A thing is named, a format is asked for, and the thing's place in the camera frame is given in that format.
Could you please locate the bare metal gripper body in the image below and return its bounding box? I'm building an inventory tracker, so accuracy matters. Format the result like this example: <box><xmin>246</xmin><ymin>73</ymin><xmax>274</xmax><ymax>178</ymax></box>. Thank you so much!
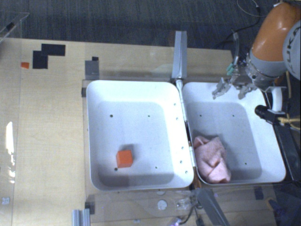
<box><xmin>230</xmin><ymin>64</ymin><xmax>277</xmax><ymax>90</ymax></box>

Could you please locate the white plastic tray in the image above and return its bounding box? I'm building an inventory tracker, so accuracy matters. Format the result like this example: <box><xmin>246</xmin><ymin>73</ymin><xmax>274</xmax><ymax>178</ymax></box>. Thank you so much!
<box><xmin>182</xmin><ymin>81</ymin><xmax>287</xmax><ymax>186</ymax></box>
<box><xmin>86</xmin><ymin>80</ymin><xmax>195</xmax><ymax>192</ymax></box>

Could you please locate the pink cloth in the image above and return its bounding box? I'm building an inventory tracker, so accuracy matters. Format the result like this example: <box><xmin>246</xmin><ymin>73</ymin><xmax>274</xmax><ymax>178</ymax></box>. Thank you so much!
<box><xmin>193</xmin><ymin>136</ymin><xmax>232</xmax><ymax>184</ymax></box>

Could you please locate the orange cube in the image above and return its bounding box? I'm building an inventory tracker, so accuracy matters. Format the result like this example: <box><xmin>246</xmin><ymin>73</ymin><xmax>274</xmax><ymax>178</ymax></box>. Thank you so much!
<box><xmin>116</xmin><ymin>149</ymin><xmax>134</xmax><ymax>169</ymax></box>

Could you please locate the black cylinder on white bracket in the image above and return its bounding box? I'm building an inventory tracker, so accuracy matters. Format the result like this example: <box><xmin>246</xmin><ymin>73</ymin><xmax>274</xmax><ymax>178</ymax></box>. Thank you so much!
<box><xmin>254</xmin><ymin>85</ymin><xmax>287</xmax><ymax>126</ymax></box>

